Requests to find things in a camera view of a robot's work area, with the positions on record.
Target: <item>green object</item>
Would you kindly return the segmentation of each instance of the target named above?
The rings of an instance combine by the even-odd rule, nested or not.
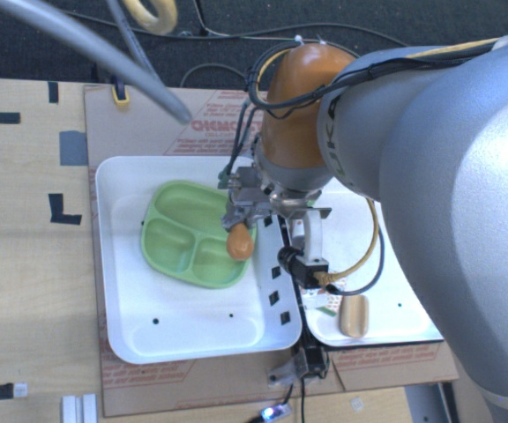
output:
[[[140,245],[157,271],[198,286],[224,288],[238,282],[249,261],[227,253],[227,231],[220,224],[227,193],[192,182],[168,182],[148,207]],[[256,229],[250,230],[252,239]]]

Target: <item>wooden table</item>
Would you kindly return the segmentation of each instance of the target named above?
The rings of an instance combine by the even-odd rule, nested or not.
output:
[[[101,410],[100,355],[93,271],[88,170],[60,166],[59,132],[85,132],[83,84],[60,83],[49,103],[47,82],[0,79],[0,384],[26,382],[28,396],[0,401],[0,421],[58,422],[61,397],[96,394]],[[79,226],[50,222],[49,194]],[[351,399],[364,407],[357,411]],[[240,423],[268,404],[251,403],[112,419],[124,422]],[[282,421],[301,421],[295,412]],[[305,400],[305,419],[412,422],[403,388]]]

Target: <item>green divided plate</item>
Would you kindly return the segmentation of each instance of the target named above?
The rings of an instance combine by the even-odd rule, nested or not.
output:
[[[220,224],[227,194],[192,182],[168,182],[148,207],[140,244],[157,271],[198,286],[224,288],[238,282],[249,261],[227,253]],[[256,229],[250,231],[256,240]]]

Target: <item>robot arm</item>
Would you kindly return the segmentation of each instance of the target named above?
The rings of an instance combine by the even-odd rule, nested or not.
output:
[[[332,176],[381,202],[410,285],[495,421],[508,422],[508,37],[357,60],[341,52],[345,64],[312,81],[331,56],[315,54],[324,48],[284,56],[249,183],[246,171],[231,176],[229,214],[246,225],[273,212],[324,216],[311,204]],[[315,92],[286,92],[302,82]],[[304,93],[309,104],[291,104]],[[314,260],[303,247],[288,258]]]

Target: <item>cardboard box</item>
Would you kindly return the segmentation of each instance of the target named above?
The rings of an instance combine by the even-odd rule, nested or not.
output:
[[[114,156],[228,155],[245,94],[240,91],[174,90],[193,114],[182,126],[130,88],[131,103],[116,107],[109,85],[86,87],[86,127],[92,193],[92,222],[97,303],[100,321],[104,415],[130,415],[174,409],[281,400],[286,389],[271,386],[268,372],[291,359],[290,350],[201,360],[132,365],[108,344],[103,295],[95,171]],[[252,133],[259,130],[256,114]],[[445,342],[367,346],[330,351],[324,379],[307,385],[308,395],[380,389],[457,378]],[[295,388],[293,396],[299,394]]]

